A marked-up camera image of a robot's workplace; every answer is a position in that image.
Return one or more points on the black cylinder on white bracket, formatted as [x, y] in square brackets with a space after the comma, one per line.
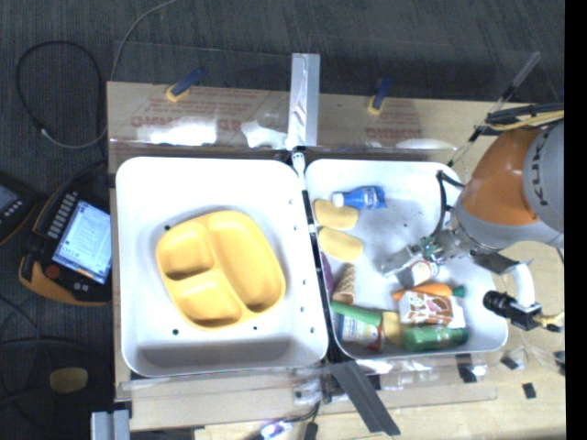
[523, 312]

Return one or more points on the small white orange bottle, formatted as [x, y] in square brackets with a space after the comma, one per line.
[424, 272]

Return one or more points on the yellow rounded toy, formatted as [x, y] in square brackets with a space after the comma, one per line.
[393, 328]

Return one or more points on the purple toy grapes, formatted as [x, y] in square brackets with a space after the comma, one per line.
[327, 273]

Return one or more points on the yellow divided plate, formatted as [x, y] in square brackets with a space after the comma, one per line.
[220, 268]

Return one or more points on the orange toy carrot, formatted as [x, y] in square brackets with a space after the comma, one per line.
[426, 289]

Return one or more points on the white and orange carton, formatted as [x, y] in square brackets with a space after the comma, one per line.
[431, 310]

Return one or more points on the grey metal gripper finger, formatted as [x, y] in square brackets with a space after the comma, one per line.
[395, 261]
[405, 278]

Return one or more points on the tan toy bread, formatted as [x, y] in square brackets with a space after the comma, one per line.
[335, 214]
[340, 245]

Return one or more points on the white can with label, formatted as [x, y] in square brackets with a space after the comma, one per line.
[360, 333]

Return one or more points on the blue bottle white cap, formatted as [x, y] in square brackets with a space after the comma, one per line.
[364, 198]

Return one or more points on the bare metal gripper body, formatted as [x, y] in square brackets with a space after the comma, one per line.
[447, 245]

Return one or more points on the green bottle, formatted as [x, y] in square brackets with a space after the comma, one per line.
[433, 338]

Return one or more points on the brown cardboard board red print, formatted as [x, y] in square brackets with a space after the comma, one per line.
[206, 108]

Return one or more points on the brown waffle cone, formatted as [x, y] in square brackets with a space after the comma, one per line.
[345, 284]

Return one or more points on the white plastic tray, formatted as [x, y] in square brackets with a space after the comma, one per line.
[220, 355]
[403, 190]

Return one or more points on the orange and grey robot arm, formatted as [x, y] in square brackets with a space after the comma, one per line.
[497, 190]

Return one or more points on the yellow oval object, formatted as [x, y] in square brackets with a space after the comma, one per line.
[69, 380]

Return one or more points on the green toy cylinder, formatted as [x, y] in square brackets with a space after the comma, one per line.
[355, 313]

